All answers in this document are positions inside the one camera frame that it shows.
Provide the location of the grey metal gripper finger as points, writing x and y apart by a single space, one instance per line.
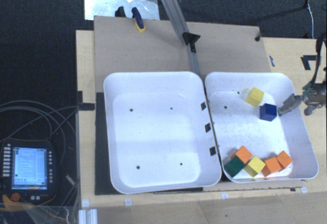
289 103
311 109

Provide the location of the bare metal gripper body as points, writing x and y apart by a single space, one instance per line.
318 93

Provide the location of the blue cube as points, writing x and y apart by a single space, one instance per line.
268 112

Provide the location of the yellow cube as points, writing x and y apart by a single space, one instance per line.
254 97
254 166

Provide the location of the white plastic tray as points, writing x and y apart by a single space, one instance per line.
245 131
155 138

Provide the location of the orange cube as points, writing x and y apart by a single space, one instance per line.
284 160
271 166
244 154

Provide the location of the green cube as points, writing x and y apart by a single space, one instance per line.
233 166

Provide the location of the brown cardboard board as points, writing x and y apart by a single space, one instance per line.
153 52

